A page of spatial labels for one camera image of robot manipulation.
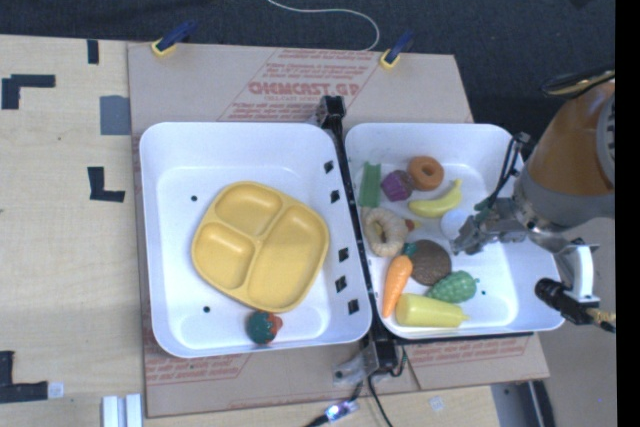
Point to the green celery stick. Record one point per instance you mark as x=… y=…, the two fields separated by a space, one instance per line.
x=370 y=185

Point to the brown biscuit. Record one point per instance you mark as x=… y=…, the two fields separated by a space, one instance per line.
x=431 y=262

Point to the green bumpy fruit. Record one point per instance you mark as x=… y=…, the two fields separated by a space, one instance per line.
x=452 y=287

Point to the red and green strawberry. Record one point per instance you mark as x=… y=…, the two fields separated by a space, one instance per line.
x=261 y=327

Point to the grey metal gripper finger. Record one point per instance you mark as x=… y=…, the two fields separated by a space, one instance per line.
x=462 y=246
x=470 y=227

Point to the small red and yellow piece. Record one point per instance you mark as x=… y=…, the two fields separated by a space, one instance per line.
x=411 y=225

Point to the orange doughnut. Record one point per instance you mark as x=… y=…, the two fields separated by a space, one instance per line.
x=415 y=175

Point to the purple grapes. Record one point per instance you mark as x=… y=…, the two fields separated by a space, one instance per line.
x=396 y=186

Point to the brown cardboard board red print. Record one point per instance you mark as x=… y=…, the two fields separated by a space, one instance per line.
x=210 y=80

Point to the thin black rod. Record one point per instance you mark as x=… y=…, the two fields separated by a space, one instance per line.
x=356 y=215

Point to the orange carrot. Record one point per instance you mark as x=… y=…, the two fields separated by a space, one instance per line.
x=396 y=280

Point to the white egg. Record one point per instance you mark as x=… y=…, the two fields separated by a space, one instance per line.
x=452 y=222

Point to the black cylinder on white bracket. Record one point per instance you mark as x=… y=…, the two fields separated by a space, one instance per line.
x=580 y=272

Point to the yellow corn cob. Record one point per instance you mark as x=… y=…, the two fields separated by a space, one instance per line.
x=427 y=311

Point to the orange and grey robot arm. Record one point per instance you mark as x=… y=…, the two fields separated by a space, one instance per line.
x=570 y=155

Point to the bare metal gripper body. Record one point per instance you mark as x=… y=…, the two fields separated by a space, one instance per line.
x=505 y=225

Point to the yellow banana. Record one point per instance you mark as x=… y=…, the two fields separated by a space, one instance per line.
x=437 y=205

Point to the white plastic tray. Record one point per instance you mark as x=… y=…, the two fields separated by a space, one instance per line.
x=175 y=235
x=520 y=285

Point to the yellow divided plate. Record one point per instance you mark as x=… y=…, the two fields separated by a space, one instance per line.
x=260 y=247

